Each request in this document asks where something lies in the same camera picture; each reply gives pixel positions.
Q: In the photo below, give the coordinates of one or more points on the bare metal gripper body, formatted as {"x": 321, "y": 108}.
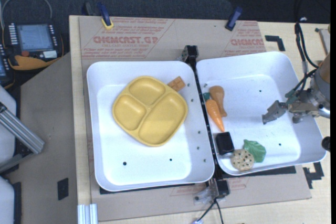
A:
{"x": 304, "y": 106}

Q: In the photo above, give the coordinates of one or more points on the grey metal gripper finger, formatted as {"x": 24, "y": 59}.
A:
{"x": 271, "y": 116}
{"x": 277, "y": 107}

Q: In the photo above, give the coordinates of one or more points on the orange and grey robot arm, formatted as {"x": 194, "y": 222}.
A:
{"x": 325, "y": 74}

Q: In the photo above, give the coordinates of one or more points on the white plastic tray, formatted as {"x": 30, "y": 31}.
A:
{"x": 262, "y": 81}
{"x": 147, "y": 165}

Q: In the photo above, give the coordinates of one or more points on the green lettuce leaf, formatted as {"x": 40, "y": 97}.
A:
{"x": 256, "y": 150}

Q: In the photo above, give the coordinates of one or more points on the beige chocolate chip cookie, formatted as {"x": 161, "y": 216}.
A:
{"x": 242, "y": 160}

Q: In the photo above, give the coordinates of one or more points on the black cube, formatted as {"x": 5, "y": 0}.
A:
{"x": 224, "y": 143}

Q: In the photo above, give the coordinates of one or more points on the orange carrot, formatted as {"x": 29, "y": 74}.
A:
{"x": 214, "y": 112}

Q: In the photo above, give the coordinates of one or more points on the brown chicken drumstick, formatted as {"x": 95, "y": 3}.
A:
{"x": 218, "y": 95}

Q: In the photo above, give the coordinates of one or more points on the thin black rod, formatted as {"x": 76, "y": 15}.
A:
{"x": 207, "y": 123}

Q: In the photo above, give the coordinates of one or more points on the brown waffle biscuit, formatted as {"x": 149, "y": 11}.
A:
{"x": 177, "y": 83}

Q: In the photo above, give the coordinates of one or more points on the yellow divided plate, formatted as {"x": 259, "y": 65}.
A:
{"x": 151, "y": 110}

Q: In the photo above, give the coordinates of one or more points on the brown cardboard board, red print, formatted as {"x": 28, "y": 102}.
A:
{"x": 162, "y": 39}

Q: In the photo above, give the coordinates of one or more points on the black cylinder on white bracket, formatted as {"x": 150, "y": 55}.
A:
{"x": 327, "y": 142}

